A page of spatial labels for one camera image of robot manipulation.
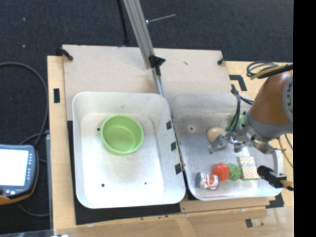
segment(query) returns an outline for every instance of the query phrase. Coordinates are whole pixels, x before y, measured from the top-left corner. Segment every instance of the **soda can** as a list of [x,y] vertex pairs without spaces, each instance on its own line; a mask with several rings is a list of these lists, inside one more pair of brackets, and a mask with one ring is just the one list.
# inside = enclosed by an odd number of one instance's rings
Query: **soda can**
[[196,175],[196,188],[215,191],[218,186],[218,176],[199,172]]

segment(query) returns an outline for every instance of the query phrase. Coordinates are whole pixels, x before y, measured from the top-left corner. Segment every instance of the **bowl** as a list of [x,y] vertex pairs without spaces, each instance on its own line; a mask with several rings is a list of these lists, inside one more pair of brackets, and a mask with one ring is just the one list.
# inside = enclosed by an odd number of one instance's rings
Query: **bowl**
[[126,155],[140,148],[144,140],[144,131],[135,118],[117,114],[103,122],[101,137],[110,152]]

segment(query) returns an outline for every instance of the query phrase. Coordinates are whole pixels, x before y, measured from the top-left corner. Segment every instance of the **brown round object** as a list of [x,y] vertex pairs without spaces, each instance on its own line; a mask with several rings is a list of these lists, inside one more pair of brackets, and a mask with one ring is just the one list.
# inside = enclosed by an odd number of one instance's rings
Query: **brown round object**
[[218,135],[225,135],[226,132],[224,129],[220,128],[220,127],[210,127],[207,130],[207,138],[209,140],[210,143],[214,143],[214,141],[216,140],[216,138],[218,137]]

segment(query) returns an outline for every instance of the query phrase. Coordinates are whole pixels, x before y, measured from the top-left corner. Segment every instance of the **white screen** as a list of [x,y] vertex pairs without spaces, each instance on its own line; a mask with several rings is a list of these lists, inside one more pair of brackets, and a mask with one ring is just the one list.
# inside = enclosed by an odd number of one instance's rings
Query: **white screen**
[[0,185],[24,186],[29,151],[0,149]]

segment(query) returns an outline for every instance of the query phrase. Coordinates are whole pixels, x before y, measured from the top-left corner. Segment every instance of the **black floor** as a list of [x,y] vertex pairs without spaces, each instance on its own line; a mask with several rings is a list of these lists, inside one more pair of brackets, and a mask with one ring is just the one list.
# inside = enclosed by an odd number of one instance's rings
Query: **black floor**
[[[140,1],[146,19],[176,14],[149,24],[154,47],[216,49],[231,61],[293,62],[294,0]],[[126,13],[125,18],[129,45],[137,46]],[[47,82],[46,57],[63,44],[123,45],[117,1],[0,0],[0,63],[25,63]],[[33,73],[0,67],[0,100],[0,144],[19,144],[40,131],[45,92]],[[38,151],[45,159],[44,137]],[[21,204],[34,213],[48,212],[45,163],[34,195]],[[48,228],[47,217],[0,206],[0,234]]]

